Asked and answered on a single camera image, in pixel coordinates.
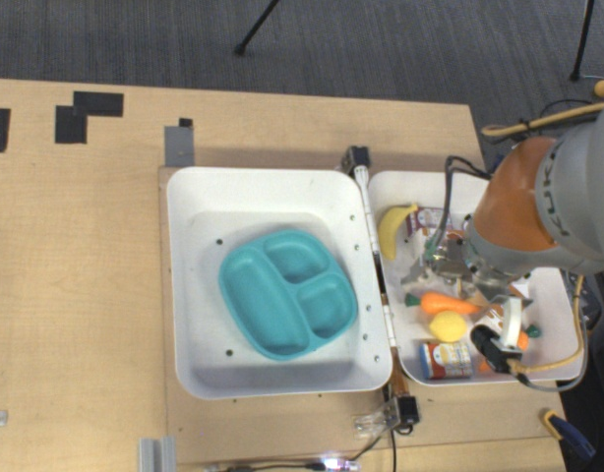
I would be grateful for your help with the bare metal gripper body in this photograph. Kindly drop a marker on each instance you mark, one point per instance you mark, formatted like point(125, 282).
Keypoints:
point(452, 261)

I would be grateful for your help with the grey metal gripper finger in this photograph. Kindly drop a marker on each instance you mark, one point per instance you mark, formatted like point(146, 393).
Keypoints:
point(414, 273)
point(466, 289)

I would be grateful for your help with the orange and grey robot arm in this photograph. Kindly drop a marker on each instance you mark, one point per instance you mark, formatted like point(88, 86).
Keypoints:
point(523, 199)

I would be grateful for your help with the yellow lemon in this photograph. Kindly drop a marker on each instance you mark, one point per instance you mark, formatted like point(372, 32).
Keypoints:
point(447, 326)

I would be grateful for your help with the yellow banana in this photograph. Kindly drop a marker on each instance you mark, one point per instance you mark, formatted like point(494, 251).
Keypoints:
point(389, 231)

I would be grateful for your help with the purple and white packet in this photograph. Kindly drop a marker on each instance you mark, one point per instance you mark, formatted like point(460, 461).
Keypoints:
point(425, 218)

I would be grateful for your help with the thin black and white rod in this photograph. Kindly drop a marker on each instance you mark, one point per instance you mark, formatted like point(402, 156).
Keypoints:
point(370, 214)

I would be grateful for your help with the red and white can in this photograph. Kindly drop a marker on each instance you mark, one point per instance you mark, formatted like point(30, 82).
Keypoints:
point(447, 360)

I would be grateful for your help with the small orange carrot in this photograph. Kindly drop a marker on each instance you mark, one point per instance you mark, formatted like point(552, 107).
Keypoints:
point(530, 333)

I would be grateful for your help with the white plastic tray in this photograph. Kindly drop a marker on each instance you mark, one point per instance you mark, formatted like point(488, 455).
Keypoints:
point(548, 322)
point(194, 283)

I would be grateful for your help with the teal divided plate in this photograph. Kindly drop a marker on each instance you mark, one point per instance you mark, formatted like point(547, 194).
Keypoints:
point(282, 303)

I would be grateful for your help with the black tripod leg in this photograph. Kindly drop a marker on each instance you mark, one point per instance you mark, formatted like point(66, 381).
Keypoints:
point(267, 13)
point(587, 22)

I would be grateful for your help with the black cylinder on white bracket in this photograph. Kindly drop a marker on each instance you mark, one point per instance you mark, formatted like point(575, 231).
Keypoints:
point(494, 344)

